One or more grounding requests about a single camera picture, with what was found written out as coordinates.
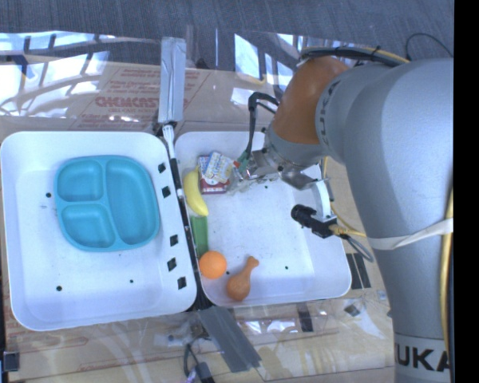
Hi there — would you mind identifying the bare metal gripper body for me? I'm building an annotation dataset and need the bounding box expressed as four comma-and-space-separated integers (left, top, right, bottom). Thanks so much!
240, 148, 319, 192

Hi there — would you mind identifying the white and blue packet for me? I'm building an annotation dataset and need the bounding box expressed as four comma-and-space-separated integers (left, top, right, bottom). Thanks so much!
203, 152, 235, 185

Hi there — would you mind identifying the red carton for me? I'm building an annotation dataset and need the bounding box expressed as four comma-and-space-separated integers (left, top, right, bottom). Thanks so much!
198, 156, 231, 195

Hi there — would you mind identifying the white plastic tray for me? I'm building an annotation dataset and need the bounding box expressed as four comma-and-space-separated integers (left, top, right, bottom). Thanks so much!
0, 130, 198, 332
173, 130, 353, 309

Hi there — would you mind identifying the yellow banana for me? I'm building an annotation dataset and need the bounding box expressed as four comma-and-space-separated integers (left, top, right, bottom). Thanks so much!
182, 165, 210, 218

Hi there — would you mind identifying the thin black and white rod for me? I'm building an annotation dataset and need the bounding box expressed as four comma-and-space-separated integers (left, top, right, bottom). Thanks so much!
161, 124, 208, 313

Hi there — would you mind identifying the green flat block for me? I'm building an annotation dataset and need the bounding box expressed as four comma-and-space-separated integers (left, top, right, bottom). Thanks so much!
189, 215, 210, 259

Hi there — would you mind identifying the orange ball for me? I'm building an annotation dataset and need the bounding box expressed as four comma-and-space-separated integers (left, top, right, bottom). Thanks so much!
198, 250, 228, 281

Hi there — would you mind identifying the orange chicken drumstick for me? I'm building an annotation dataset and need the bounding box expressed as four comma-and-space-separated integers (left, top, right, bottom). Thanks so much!
226, 255, 260, 302

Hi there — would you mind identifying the blue divided plate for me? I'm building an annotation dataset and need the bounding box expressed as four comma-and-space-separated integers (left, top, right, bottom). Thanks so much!
53, 155, 161, 253

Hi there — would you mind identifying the brown cardboard board red print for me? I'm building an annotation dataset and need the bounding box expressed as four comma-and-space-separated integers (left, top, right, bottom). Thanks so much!
0, 60, 397, 383

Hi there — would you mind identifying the black cylinder on white bracket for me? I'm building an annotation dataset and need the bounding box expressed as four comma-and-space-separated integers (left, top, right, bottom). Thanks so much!
290, 178, 339, 239

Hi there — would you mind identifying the black block with thin wires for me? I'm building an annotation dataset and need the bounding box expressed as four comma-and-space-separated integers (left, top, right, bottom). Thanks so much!
193, 361, 215, 383

